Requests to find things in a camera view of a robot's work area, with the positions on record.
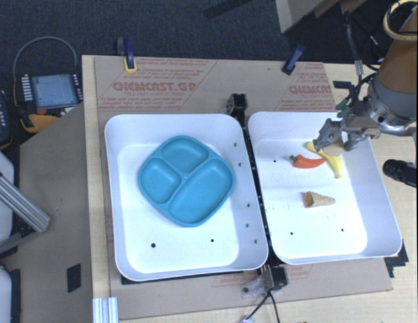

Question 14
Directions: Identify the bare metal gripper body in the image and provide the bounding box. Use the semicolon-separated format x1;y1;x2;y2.
341;93;418;140

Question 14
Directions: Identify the tan round biscuit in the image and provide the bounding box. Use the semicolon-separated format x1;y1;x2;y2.
323;140;345;157

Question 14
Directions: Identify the yellow banana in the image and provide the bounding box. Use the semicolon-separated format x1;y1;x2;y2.
304;141;345;180

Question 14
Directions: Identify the orange chili pepper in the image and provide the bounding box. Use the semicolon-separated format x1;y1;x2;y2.
289;154;328;170

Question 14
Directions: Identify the tan ice cream cone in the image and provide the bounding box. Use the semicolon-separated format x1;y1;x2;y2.
302;190;337;209

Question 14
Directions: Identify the thin black and white rod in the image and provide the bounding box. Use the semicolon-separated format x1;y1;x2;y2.
240;112;274;268

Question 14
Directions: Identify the white plastic tray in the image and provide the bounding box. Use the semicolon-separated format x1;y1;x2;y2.
104;113;270;283
247;110;403;266

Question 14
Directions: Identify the blue divided plate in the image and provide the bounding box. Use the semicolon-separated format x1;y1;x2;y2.
137;135;237;229

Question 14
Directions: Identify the brown cardboard board red print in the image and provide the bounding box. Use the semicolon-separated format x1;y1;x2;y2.
94;56;394;321

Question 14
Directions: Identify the black cylinder on white bracket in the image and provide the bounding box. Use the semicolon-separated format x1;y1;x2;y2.
382;158;418;188

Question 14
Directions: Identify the black block with thin wires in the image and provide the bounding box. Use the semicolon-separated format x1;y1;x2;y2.
242;265;290;298
224;93;248;118

